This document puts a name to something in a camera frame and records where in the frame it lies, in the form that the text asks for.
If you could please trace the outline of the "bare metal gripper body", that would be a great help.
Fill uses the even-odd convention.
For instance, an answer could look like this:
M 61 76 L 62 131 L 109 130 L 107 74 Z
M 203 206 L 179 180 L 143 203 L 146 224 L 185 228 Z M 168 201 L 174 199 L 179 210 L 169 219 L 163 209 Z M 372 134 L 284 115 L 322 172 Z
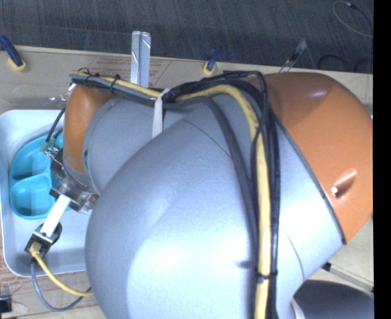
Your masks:
M 67 196 L 71 199 L 69 207 L 78 213 L 86 214 L 93 209 L 98 200 L 98 194 L 89 186 L 78 182 L 66 170 L 63 160 L 63 149 L 53 145 L 45 154 L 52 160 L 50 170 L 55 181 L 49 194 L 55 199 Z

